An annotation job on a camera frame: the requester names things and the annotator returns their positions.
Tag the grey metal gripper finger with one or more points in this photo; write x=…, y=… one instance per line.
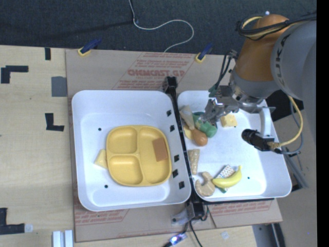
x=219, y=116
x=208, y=110

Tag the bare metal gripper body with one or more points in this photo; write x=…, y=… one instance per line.
x=228, y=99

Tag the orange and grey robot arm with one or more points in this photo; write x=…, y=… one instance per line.
x=257, y=60

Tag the yellow cheese with holes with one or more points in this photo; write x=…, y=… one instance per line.
x=228, y=121

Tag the brown toy chicken drumstick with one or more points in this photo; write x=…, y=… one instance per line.
x=200, y=138

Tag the small yellow wedge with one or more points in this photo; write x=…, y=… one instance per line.
x=186, y=133

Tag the white plastic tray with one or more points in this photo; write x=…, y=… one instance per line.
x=123, y=107
x=231, y=150

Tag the thin black rod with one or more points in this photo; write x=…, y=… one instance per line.
x=183, y=138

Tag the beige waffle wedge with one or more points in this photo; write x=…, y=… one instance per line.
x=194, y=159

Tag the white packet coloured print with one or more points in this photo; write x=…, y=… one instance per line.
x=226, y=171

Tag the brown rectangular biscuit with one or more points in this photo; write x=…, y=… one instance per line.
x=160, y=150

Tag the yellow banana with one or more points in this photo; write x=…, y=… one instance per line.
x=227, y=181

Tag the small green piece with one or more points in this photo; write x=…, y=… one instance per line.
x=223, y=189

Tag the beige croissant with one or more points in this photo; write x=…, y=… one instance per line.
x=204, y=188

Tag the yellow divided plate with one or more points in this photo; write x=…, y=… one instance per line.
x=126, y=166

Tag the brown cardboard board red print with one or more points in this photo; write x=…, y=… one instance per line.
x=102, y=71

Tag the pale yellow cheese wedge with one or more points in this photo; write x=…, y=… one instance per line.
x=101, y=159

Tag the black cylinder on white bracket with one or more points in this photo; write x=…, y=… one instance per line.
x=254, y=138

